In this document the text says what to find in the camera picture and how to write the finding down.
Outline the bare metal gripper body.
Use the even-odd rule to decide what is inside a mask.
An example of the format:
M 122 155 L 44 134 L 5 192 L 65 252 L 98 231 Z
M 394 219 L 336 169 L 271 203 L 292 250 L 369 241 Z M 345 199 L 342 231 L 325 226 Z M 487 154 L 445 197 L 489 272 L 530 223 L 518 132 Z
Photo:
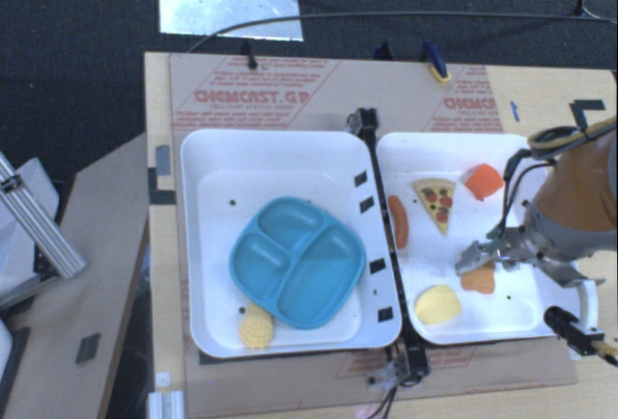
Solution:
M 503 264 L 506 270 L 515 270 L 522 264 L 538 266 L 547 260 L 538 243 L 536 233 L 524 227 L 494 227 L 486 235 L 490 258 Z

